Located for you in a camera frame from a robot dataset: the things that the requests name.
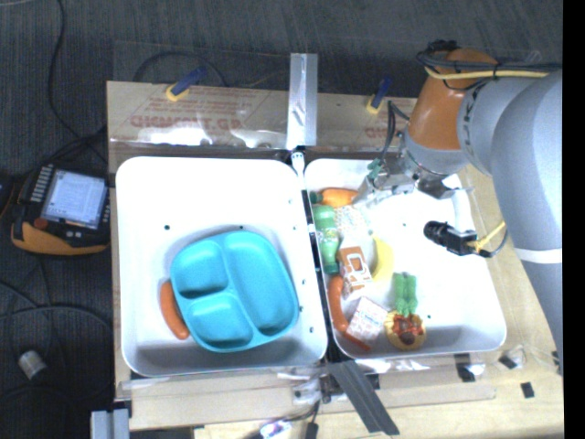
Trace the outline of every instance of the blue divided tray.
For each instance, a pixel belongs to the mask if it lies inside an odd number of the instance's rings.
[[[279,254],[255,232],[225,232],[188,245],[171,263],[171,283],[192,337],[211,351],[268,343],[299,315]]]

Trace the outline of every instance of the orange handle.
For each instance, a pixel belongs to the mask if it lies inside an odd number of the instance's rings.
[[[189,336],[189,329],[186,327],[183,317],[179,314],[176,307],[175,293],[171,282],[164,282],[161,286],[160,294],[161,312],[163,319],[168,327],[173,332],[173,335],[180,340],[184,340]]]
[[[331,311],[333,326],[341,333],[345,333],[349,327],[349,322],[347,322],[344,311],[341,308],[341,293],[343,289],[343,277],[339,274],[334,275],[327,288],[327,299],[329,299],[329,309]]]

